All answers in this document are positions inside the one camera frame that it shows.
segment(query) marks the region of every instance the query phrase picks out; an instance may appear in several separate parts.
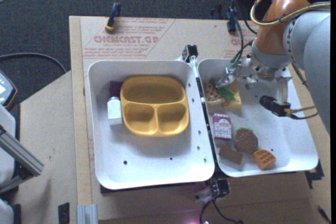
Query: yellow divided plate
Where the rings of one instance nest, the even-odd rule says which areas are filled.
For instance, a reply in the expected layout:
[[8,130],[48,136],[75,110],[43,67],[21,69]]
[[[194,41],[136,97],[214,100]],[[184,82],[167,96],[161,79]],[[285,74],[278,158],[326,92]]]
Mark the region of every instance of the yellow divided plate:
[[168,76],[133,76],[120,93],[124,124],[136,135],[172,136],[189,123],[188,102],[182,84]]

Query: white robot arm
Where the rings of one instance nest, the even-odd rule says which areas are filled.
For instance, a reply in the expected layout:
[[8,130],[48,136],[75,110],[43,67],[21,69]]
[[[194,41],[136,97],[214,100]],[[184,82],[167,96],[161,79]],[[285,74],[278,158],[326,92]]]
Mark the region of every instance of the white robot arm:
[[330,2],[310,4],[306,0],[273,0],[252,47],[259,76],[271,76],[292,63],[305,71],[307,86],[330,134]]

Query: small box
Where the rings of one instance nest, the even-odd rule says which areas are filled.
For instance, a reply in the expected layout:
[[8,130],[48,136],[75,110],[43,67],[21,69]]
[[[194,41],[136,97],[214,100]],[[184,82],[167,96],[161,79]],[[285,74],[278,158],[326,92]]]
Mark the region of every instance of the small box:
[[218,139],[231,139],[231,117],[215,113],[212,117],[214,137]]

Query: brown cookie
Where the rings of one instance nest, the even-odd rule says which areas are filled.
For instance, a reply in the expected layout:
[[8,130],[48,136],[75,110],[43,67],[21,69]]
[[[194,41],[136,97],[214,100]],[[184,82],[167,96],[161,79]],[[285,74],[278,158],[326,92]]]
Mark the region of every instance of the brown cookie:
[[258,138],[247,128],[239,128],[235,132],[233,143],[240,152],[252,153],[258,149]]
[[276,161],[273,154],[267,150],[257,150],[252,153],[252,157],[261,170],[265,170],[268,166]]

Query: white bottle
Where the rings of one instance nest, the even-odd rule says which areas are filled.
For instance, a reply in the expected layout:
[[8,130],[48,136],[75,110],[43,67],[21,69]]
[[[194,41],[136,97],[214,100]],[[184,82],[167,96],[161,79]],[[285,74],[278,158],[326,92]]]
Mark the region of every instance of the white bottle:
[[111,97],[107,102],[108,120],[110,125],[122,124],[121,103],[118,97]]

